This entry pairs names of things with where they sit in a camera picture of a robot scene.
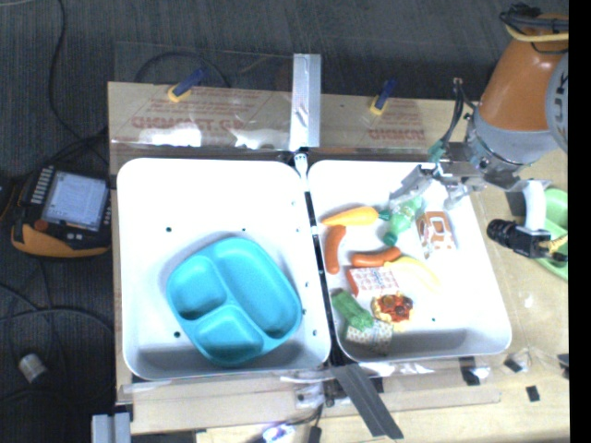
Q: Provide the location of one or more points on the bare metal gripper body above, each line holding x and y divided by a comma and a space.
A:
464, 164

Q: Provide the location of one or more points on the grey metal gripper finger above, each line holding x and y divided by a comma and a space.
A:
413, 183
456, 194

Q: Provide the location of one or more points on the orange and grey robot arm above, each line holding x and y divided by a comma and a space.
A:
517, 90

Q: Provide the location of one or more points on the green plastic bottle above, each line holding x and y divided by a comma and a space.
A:
401, 222

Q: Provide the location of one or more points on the orange and white carton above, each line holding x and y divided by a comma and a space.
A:
436, 233

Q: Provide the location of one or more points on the orange carrot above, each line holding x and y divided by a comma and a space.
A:
351, 216

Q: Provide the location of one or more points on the yellow banana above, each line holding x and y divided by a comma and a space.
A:
415, 270

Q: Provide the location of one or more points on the orange sausage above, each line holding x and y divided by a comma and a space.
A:
371, 259
334, 247

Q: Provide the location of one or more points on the red and white packet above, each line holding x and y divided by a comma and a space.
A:
374, 282

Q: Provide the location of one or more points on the white plastic tray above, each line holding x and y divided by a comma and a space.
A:
461, 302
148, 201

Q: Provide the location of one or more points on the pizza slice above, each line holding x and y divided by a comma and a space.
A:
392, 307

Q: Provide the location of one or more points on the green broccoli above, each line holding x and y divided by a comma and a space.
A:
351, 309

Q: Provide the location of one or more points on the brown cardboard board, red print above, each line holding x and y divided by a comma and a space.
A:
531, 321

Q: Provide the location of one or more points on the white patterned packet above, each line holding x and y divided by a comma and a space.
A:
371, 335

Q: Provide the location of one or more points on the blue divided plate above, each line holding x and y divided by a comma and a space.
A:
244, 284

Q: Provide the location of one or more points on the grey metal cylinder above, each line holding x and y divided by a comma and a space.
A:
32, 367

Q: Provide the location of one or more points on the black cylinder on white bracket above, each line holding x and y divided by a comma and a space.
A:
515, 235

